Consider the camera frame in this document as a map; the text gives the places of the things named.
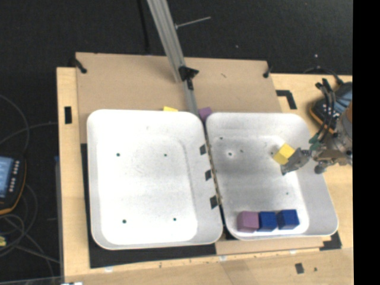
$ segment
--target tray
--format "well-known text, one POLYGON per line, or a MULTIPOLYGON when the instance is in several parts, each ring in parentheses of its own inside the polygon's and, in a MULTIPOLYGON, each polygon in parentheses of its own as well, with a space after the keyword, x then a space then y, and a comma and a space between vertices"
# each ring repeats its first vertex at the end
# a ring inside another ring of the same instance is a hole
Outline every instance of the tray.
POLYGON ((284 143, 309 148, 305 121, 287 113, 213 113, 207 135, 229 232, 241 240, 287 236, 328 236, 338 220, 323 175, 314 161, 286 175, 272 156, 284 143), (296 209, 300 225, 292 230, 238 231, 241 211, 296 209))
POLYGON ((91 232, 105 249, 202 245, 223 230, 201 121, 97 110, 87 120, 91 232))

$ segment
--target orange and black device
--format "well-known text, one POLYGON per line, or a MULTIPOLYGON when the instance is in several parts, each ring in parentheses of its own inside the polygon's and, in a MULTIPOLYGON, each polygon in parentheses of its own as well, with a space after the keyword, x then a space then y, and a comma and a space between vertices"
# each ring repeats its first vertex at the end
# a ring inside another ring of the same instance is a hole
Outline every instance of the orange and black device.
POLYGON ((26 161, 20 154, 0 153, 0 215, 11 212, 23 193, 26 161))

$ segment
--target blue block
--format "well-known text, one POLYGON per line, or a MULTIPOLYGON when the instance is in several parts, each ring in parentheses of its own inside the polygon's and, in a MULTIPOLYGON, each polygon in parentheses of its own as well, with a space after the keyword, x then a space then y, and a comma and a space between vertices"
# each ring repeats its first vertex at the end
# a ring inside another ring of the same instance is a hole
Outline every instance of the blue block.
POLYGON ((260 228, 257 231, 269 232, 277 228, 275 212, 262 211, 259 213, 260 228))
POLYGON ((299 225, 297 210, 282 210, 277 214, 277 223, 280 230, 294 229, 299 225))

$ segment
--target purple block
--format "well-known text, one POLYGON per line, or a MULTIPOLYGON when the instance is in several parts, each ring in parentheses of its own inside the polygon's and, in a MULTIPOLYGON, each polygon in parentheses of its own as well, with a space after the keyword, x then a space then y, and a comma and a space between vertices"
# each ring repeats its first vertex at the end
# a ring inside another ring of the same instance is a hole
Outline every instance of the purple block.
POLYGON ((206 119, 213 113, 210 107, 203 107, 198 110, 201 120, 205 123, 206 119))
POLYGON ((255 232, 259 229, 259 213, 242 211, 237 216, 237 230, 241 232, 255 232))

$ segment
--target black floor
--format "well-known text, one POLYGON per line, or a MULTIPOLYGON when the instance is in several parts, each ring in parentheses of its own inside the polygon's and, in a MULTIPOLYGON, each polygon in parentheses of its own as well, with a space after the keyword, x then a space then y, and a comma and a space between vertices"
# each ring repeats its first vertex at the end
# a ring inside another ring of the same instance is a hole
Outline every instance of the black floor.
MULTIPOLYGON (((262 59, 273 72, 321 66, 352 74, 353 0, 168 2, 177 24, 211 16, 178 30, 185 56, 262 59)), ((0 0, 0 21, 0 94, 20 107, 30 126, 57 121, 55 69, 67 66, 75 52, 163 54, 145 0, 0 0)), ((23 127, 17 111, 0 99, 0 142, 23 127)), ((25 134, 15 136, 0 144, 0 153, 21 152, 25 140, 25 134)), ((27 183, 37 194, 38 214, 29 235, 56 259, 58 155, 56 125, 31 130, 27 183)), ((31 216, 33 197, 26 193, 24 199, 31 216)), ((24 209, 20 202, 17 213, 24 217, 24 209)), ((27 238, 20 246, 37 250, 27 238)), ((18 249, 4 256, 0 251, 0 266, 0 282, 50 275, 44 259, 18 249)), ((51 266, 59 275, 59 265, 51 266)))

